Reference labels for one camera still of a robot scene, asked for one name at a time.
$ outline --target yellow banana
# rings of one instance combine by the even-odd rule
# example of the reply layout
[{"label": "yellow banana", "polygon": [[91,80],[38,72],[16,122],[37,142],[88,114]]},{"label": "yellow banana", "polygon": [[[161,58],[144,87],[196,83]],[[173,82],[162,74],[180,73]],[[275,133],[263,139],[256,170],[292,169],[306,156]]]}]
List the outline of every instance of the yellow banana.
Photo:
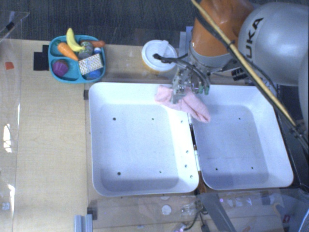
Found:
[{"label": "yellow banana", "polygon": [[74,52],[80,52],[85,48],[84,46],[81,46],[76,42],[73,29],[71,28],[69,28],[67,31],[67,43]]}]

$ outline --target toy carrot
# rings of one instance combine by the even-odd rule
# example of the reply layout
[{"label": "toy carrot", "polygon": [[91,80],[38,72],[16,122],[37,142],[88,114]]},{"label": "toy carrot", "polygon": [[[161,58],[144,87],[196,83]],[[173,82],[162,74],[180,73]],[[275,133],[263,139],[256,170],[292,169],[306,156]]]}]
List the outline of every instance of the toy carrot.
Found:
[{"label": "toy carrot", "polygon": [[105,42],[104,41],[91,41],[91,40],[81,40],[80,43],[87,41],[90,42],[93,47],[104,47],[105,46]]},{"label": "toy carrot", "polygon": [[78,61],[78,57],[76,54],[71,50],[71,48],[64,42],[60,42],[57,45],[57,49],[60,53],[62,53],[64,56],[71,58],[75,61]]}]

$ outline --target pink towel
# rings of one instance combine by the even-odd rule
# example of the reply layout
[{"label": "pink towel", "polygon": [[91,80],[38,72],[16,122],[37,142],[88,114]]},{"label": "pink towel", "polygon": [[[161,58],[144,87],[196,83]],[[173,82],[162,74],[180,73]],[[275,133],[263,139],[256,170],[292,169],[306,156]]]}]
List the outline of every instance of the pink towel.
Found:
[{"label": "pink towel", "polygon": [[201,122],[209,123],[211,117],[209,115],[206,105],[195,96],[195,94],[191,91],[190,88],[186,88],[185,92],[185,97],[180,99],[177,104],[172,104],[170,102],[170,99],[172,97],[173,90],[171,88],[160,85],[154,100],[158,104],[162,104],[169,108],[189,113],[192,115],[193,118]]}]

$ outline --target blue plate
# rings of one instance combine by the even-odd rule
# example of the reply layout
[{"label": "blue plate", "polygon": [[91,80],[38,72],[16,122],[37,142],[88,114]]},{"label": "blue plate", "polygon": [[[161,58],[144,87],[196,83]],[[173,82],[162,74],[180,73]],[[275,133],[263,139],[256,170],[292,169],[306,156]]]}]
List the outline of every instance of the blue plate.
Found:
[{"label": "blue plate", "polygon": [[[88,36],[88,35],[75,35],[75,40],[76,40],[76,42],[79,42],[81,40],[98,41],[97,38],[92,37],[92,36]],[[67,41],[67,37],[65,35],[63,35],[63,36],[59,36],[59,37],[54,38],[49,44],[49,47],[48,47],[48,63],[49,63],[49,70],[50,70],[51,74],[53,75],[53,77],[55,79],[57,79],[58,81],[63,82],[63,83],[92,83],[92,82],[99,81],[103,77],[103,75],[105,74],[105,70],[106,70],[106,61],[105,61],[104,49],[101,48],[103,68],[99,69],[99,71],[100,71],[99,76],[95,79],[87,80],[86,76],[83,76],[81,74],[78,61],[75,61],[71,58],[65,57],[58,51],[58,49],[57,49],[58,43],[59,42],[66,42],[66,41]],[[65,60],[66,63],[68,64],[68,67],[69,67],[68,72],[62,77],[55,75],[55,73],[53,72],[53,63],[55,63],[57,60],[60,60],[60,59]]]}]

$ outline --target white tray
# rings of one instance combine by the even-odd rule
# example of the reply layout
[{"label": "white tray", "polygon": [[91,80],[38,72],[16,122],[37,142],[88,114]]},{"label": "white tray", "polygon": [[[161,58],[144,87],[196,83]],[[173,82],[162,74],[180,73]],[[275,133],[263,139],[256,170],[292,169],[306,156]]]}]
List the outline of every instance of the white tray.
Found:
[{"label": "white tray", "polygon": [[89,91],[93,184],[103,196],[191,192],[198,173],[188,116],[157,105],[158,85]]},{"label": "white tray", "polygon": [[293,171],[272,106],[256,87],[212,85],[193,120],[204,182],[216,190],[287,187]]}]

